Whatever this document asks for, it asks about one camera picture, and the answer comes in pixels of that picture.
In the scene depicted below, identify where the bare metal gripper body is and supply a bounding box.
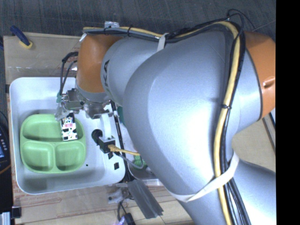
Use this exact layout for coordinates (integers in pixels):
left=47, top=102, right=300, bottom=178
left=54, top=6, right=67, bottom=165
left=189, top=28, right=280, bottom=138
left=61, top=89, right=113, bottom=120

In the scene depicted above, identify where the white cow print carton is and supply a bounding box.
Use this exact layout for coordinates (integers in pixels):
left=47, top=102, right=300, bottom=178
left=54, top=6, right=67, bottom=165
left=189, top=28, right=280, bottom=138
left=60, top=112, right=78, bottom=142

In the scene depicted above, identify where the green divided plate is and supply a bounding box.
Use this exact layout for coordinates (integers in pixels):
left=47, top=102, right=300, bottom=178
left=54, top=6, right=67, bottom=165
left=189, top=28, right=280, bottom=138
left=20, top=113, right=87, bottom=174

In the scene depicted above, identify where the thin black and white rod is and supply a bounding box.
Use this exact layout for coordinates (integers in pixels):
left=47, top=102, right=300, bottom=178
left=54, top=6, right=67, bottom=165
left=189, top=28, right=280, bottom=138
left=110, top=101, right=130, bottom=183

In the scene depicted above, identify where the green toy vegetable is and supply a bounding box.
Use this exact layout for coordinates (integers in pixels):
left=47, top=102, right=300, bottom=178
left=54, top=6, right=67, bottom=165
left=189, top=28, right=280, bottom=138
left=133, top=155, right=148, bottom=169

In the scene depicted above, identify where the black cylinder on white bracket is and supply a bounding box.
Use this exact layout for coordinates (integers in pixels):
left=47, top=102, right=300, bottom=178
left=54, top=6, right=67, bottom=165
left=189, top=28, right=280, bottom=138
left=90, top=112, right=117, bottom=154

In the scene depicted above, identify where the black block with wires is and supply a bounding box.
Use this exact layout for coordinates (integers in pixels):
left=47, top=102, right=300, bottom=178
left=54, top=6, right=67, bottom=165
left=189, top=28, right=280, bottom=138
left=123, top=212, right=136, bottom=225

